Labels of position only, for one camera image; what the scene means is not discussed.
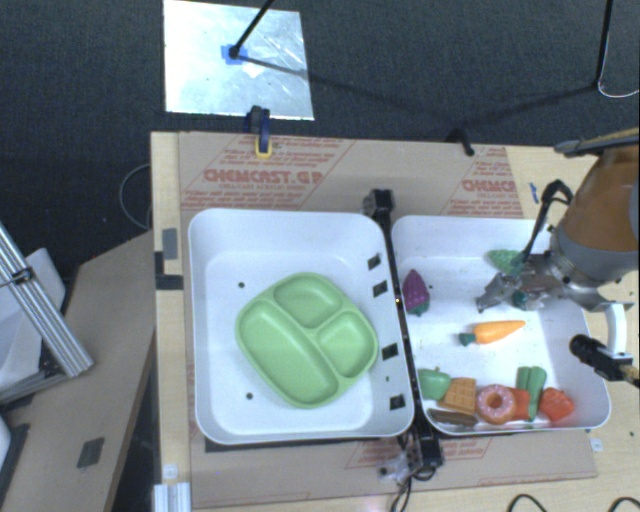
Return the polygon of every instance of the pink donut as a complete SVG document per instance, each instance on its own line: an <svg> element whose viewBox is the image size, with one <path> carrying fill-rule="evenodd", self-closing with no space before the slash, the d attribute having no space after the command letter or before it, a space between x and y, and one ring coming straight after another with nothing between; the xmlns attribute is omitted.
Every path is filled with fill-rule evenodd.
<svg viewBox="0 0 640 512"><path fill-rule="evenodd" d="M476 411L487 423L502 425L513 418L516 398L508 387L491 384L478 393Z"/></svg>

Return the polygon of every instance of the green plate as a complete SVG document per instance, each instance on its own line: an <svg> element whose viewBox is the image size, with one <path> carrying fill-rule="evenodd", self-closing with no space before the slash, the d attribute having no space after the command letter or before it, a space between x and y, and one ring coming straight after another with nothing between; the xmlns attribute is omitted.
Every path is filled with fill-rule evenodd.
<svg viewBox="0 0 640 512"><path fill-rule="evenodd" d="M236 339L262 378L303 408L338 398L378 355L376 332L358 307L313 273L289 276L249 302Z"/></svg>

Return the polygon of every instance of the metal clamp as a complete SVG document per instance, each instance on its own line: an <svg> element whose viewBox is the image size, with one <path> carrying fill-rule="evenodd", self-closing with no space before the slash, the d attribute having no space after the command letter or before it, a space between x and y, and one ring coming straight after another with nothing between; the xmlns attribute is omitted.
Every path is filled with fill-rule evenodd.
<svg viewBox="0 0 640 512"><path fill-rule="evenodd" d="M27 281L31 281L34 277L33 269L31 267L23 268L18 272L11 274L11 279L4 283L0 283L0 288L9 286L10 284L23 284Z"/></svg>
<svg viewBox="0 0 640 512"><path fill-rule="evenodd" d="M254 105L244 118L244 131L257 135L255 149L258 158L267 159L272 153L270 115L269 109Z"/></svg>

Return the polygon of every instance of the black clamp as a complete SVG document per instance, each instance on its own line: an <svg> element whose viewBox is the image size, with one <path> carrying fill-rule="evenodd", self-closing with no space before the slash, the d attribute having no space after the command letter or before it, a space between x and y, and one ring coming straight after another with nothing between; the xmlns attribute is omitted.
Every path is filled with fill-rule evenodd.
<svg viewBox="0 0 640 512"><path fill-rule="evenodd" d="M569 350L580 362L591 366L603 379L611 382L626 380L640 387L637 376L629 374L633 364L631 354L612 354L603 343L584 334L573 337L569 343Z"/></svg>
<svg viewBox="0 0 640 512"><path fill-rule="evenodd" d="M467 156L473 156L476 154L475 150L471 146L471 138L469 137L469 130L466 126L462 126L460 128L454 128L447 138L444 140L445 142L460 142L464 149L464 153Z"/></svg>
<svg viewBox="0 0 640 512"><path fill-rule="evenodd" d="M6 283L0 283L0 288L9 286L10 284L24 284L31 281L34 277L35 274L33 272L33 269L31 267L26 267L11 274L11 279L9 279Z"/></svg>
<svg viewBox="0 0 640 512"><path fill-rule="evenodd" d="M271 112L269 109L254 105L244 118L244 132L254 133L256 138L256 156L269 158L272 152L271 146Z"/></svg>

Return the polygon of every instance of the green vegetable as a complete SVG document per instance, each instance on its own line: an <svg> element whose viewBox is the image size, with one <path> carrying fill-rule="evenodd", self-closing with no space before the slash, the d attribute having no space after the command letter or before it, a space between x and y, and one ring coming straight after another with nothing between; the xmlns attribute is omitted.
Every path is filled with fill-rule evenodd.
<svg viewBox="0 0 640 512"><path fill-rule="evenodd" d="M533 421L538 413L540 394L547 381L547 372L539 366L521 366L516 376L516 387L526 389L529 392L529 421Z"/></svg>
<svg viewBox="0 0 640 512"><path fill-rule="evenodd" d="M442 400L451 385L451 377L436 370L418 370L420 390L425 399Z"/></svg>
<svg viewBox="0 0 640 512"><path fill-rule="evenodd" d="M463 347L470 345L471 343L475 343L476 335L470 332L461 332L458 334L458 341Z"/></svg>
<svg viewBox="0 0 640 512"><path fill-rule="evenodd" d="M502 249L489 251L487 256L491 263L503 274L517 275L519 273L519 262L516 258L520 256L520 251Z"/></svg>
<svg viewBox="0 0 640 512"><path fill-rule="evenodd" d="M539 366L531 367L531 373L529 373L529 381L527 382L527 391L531 395L531 401L529 402L529 420L533 421L538 413L538 402L540 402L540 394L544 383L547 381L547 372L545 372Z"/></svg>
<svg viewBox="0 0 640 512"><path fill-rule="evenodd" d="M521 366L518 368L518 375L516 376L516 387L518 389L527 389L527 382L529 382L529 374L531 368L528 366Z"/></svg>

